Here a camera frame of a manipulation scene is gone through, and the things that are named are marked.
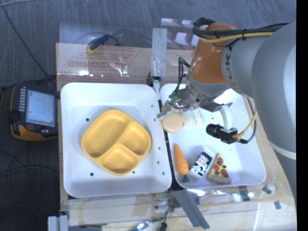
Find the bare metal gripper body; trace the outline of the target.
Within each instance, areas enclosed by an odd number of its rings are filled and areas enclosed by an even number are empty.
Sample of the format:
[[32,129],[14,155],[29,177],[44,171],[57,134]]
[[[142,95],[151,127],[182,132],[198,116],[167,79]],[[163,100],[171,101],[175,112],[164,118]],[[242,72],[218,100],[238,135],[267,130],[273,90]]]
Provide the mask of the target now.
[[176,88],[170,95],[168,103],[171,107],[181,110],[201,108],[210,112],[218,111],[218,104],[214,101],[218,97],[217,91],[193,87]]

